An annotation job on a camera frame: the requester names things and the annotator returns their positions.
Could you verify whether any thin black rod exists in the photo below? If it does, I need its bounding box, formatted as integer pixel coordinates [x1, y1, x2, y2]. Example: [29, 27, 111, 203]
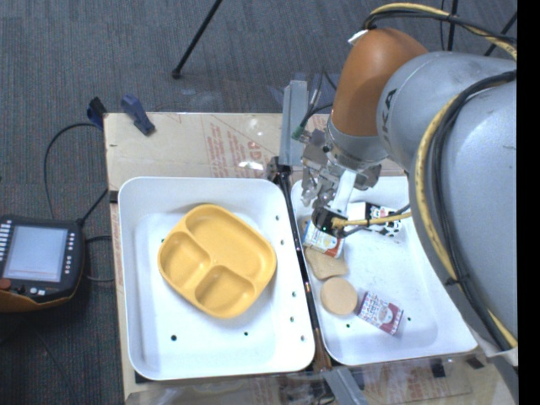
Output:
[274, 173, 333, 373]

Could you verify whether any red and white carton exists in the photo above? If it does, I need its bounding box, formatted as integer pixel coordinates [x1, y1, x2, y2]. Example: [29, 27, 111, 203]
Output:
[354, 290, 405, 337]

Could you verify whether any white and orange carton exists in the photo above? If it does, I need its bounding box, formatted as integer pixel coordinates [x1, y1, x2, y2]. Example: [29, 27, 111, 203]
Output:
[301, 220, 345, 260]

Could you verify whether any brown cardboard board red print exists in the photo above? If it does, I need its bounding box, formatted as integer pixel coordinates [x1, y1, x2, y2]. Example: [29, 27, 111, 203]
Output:
[103, 111, 518, 405]

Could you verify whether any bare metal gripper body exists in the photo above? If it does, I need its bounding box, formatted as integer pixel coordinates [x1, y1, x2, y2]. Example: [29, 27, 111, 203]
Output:
[300, 129, 383, 192]

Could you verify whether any black and white cow carton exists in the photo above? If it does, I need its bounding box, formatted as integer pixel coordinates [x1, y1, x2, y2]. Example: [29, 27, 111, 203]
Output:
[348, 201, 403, 239]

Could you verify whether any yellow divided plate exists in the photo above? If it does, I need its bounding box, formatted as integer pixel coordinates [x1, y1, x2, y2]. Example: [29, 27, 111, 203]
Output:
[156, 202, 278, 321]

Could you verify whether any black cylinder on white bracket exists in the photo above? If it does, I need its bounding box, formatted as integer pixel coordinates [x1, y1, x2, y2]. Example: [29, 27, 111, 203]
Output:
[310, 170, 358, 239]

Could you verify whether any tan toast slice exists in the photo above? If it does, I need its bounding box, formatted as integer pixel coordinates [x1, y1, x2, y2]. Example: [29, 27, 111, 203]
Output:
[304, 246, 350, 281]

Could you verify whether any white plastic tray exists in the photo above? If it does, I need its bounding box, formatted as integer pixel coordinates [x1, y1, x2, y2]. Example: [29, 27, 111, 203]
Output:
[290, 175, 480, 367]
[117, 175, 316, 381]

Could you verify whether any round tan biscuit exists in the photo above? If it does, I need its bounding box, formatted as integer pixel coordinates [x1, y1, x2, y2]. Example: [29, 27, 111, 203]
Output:
[319, 276, 359, 316]

